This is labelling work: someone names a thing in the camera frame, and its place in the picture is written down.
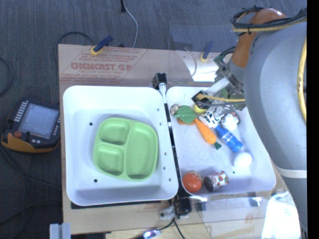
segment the white egg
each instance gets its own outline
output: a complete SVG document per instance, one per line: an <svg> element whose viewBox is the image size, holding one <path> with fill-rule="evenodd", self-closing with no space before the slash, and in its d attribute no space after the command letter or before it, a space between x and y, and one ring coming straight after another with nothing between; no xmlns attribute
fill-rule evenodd
<svg viewBox="0 0 319 239"><path fill-rule="evenodd" d="M235 167L247 167L253 162L252 156L247 152L240 152L234 159Z"/></svg>

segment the green divided plate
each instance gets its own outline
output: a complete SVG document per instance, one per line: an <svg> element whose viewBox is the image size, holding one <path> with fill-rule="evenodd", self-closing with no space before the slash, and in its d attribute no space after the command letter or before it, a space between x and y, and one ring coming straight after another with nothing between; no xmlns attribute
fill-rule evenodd
<svg viewBox="0 0 319 239"><path fill-rule="evenodd" d="M158 152L158 135L151 126L132 119L108 118L96 134L93 161L104 174L143 181L154 173Z"/></svg>

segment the blue clamp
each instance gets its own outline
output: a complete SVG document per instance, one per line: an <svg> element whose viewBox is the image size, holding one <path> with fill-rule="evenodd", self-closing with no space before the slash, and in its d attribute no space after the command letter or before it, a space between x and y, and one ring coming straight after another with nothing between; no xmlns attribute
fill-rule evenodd
<svg viewBox="0 0 319 239"><path fill-rule="evenodd" d="M208 54L210 53L210 50L213 46L213 41L209 41L207 42L206 46L205 46L205 49L204 51L201 53L201 56L200 56L200 61L201 62L207 62L208 60Z"/></svg>
<svg viewBox="0 0 319 239"><path fill-rule="evenodd" d="M103 50L103 47L107 46L109 44L109 42L111 42L112 40L113 40L113 37L110 35L108 37L104 38L97 45L95 45L91 48L91 54L96 56L97 54L101 53Z"/></svg>

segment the carrot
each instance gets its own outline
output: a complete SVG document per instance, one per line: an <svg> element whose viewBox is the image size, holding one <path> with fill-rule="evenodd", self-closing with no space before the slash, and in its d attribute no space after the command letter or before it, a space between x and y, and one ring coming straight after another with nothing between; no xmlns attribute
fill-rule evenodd
<svg viewBox="0 0 319 239"><path fill-rule="evenodd" d="M195 123L201 133L201 135L204 137L205 141L209 144L214 144L216 142L216 135L210 130L208 126L206 126L203 122L201 122L199 119L195 118Z"/></svg>

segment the tomato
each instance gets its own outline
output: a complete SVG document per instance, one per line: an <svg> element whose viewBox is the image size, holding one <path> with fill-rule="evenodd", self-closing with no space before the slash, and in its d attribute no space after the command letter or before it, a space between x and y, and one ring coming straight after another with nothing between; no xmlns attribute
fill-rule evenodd
<svg viewBox="0 0 319 239"><path fill-rule="evenodd" d="M190 193L196 193L201 189L201 180L193 173L186 173L182 181L184 188Z"/></svg>

